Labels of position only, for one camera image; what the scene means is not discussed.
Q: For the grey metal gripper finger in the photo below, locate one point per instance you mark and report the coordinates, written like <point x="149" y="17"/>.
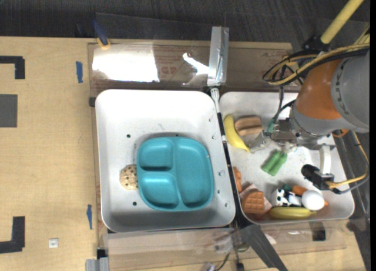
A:
<point x="260" y="142"/>
<point x="285" y="147"/>

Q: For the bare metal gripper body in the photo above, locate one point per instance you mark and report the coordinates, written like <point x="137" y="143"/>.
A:
<point x="284" y="132"/>

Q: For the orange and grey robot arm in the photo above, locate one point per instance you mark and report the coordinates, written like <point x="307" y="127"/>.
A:
<point x="323" y="99"/>

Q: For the green double tube toy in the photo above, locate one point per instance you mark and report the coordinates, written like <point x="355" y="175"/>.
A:
<point x="274" y="162"/>

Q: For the tan bread bun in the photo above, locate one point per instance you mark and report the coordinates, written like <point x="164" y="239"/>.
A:
<point x="248" y="125"/>

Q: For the white plastic tray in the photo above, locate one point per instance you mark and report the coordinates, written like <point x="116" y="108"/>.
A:
<point x="152" y="111"/>
<point x="252" y="164"/>

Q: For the yellow banana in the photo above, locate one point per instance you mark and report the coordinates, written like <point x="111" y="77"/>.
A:
<point x="290" y="213"/>
<point x="232" y="134"/>

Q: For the orange bread slice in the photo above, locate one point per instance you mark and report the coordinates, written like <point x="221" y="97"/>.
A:
<point x="237" y="178"/>

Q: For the orange carrot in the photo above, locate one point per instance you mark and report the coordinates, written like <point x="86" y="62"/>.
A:
<point x="299" y="190"/>

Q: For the black and white carton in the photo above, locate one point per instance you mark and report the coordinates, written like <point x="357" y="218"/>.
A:
<point x="283" y="198"/>

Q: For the white egg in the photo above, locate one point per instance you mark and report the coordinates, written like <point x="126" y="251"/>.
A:
<point x="312" y="200"/>

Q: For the orange brown waffle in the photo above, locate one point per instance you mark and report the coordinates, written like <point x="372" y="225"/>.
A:
<point x="253" y="202"/>

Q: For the blue divided plate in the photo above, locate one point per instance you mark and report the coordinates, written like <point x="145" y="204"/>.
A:
<point x="176" y="173"/>

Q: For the brown chocolate chip biscuit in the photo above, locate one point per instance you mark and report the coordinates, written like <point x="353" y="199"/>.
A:
<point x="127" y="177"/>

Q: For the black cylinder on white bracket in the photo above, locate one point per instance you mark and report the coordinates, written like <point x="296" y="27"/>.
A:
<point x="318" y="177"/>

